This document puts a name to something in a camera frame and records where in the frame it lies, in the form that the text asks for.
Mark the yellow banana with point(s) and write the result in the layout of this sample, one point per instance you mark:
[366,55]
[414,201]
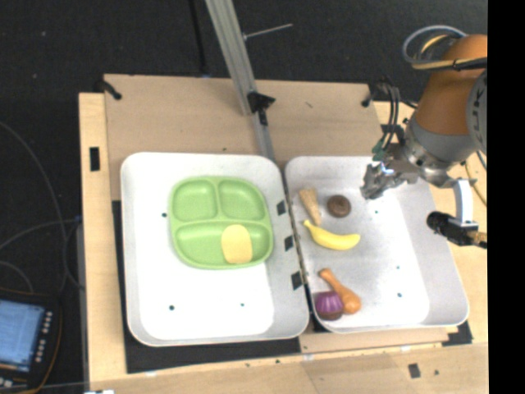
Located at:
[333,240]

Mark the purple cupcake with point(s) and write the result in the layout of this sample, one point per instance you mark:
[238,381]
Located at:
[328,305]

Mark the white plastic tray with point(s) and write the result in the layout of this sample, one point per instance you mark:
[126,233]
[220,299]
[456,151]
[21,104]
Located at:
[205,302]
[393,269]

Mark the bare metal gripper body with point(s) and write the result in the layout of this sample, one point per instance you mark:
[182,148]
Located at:
[414,164]

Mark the orange chicken drumstick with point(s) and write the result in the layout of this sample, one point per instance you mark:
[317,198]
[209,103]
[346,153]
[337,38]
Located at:
[346,296]

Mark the brown cardboard board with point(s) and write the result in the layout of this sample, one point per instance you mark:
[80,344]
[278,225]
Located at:
[184,113]

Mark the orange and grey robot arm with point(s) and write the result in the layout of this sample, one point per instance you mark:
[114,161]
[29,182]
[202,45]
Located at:
[447,97]

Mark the black cylinder on white bracket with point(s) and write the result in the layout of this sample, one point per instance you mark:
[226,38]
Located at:
[451,226]

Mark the green divided plate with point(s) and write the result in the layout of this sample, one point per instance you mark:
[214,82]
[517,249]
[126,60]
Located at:
[197,203]

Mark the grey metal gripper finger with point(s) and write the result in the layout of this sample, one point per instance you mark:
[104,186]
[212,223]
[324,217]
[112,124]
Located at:
[393,181]
[370,185]

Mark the tan ice cream cone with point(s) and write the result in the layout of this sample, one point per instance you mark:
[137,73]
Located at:
[310,203]

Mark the brown doughnut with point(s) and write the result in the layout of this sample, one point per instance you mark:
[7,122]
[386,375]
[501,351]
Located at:
[339,206]

